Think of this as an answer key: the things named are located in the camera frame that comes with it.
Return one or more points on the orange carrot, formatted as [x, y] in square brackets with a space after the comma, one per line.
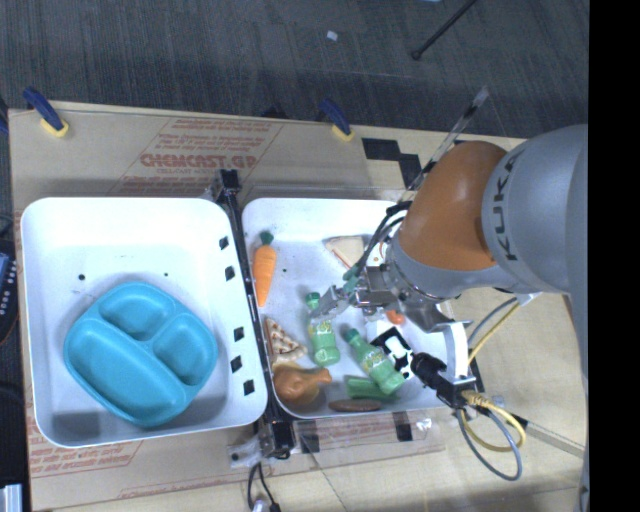
[264, 270]

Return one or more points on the thin black rod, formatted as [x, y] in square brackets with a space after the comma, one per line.
[246, 272]

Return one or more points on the green bottle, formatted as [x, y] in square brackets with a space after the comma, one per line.
[322, 340]
[377, 365]

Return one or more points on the pizza slice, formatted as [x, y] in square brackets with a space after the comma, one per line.
[280, 342]

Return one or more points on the brown biscuit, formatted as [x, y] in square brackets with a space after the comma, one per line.
[355, 405]

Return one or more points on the small orange toy food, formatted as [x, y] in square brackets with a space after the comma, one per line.
[396, 317]

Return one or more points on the blue divided plate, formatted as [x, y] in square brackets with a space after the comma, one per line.
[135, 355]

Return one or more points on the brown chicken drumstick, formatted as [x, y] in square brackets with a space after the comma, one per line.
[295, 384]

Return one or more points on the black cylinder on white bracket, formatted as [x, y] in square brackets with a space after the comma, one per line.
[436, 372]

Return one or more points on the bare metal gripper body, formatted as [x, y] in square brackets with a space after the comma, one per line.
[376, 287]

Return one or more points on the green packet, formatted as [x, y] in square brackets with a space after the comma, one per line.
[361, 389]

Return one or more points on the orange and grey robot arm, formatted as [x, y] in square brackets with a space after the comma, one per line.
[530, 210]

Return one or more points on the black and white carton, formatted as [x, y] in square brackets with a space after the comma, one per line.
[395, 347]

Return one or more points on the triangular sandwich slice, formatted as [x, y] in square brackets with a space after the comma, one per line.
[350, 246]

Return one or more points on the brown cardboard board, red print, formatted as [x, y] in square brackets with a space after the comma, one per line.
[165, 155]

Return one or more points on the white plastic tray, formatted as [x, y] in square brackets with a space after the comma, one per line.
[300, 250]
[125, 230]

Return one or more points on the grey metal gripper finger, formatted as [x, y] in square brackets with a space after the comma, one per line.
[372, 310]
[331, 301]

